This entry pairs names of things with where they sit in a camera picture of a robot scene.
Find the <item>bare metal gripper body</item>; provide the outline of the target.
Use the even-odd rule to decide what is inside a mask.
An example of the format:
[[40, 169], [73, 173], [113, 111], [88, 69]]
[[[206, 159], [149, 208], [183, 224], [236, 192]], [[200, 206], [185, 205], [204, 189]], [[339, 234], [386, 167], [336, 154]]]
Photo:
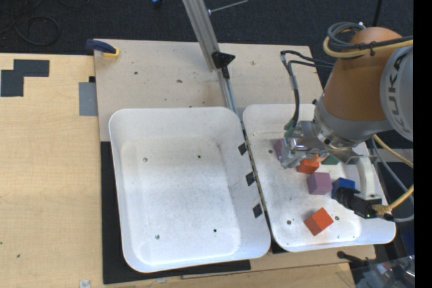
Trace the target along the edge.
[[321, 154], [341, 155], [355, 147], [355, 141], [339, 136], [319, 121], [299, 121], [292, 134], [299, 146], [320, 146]]

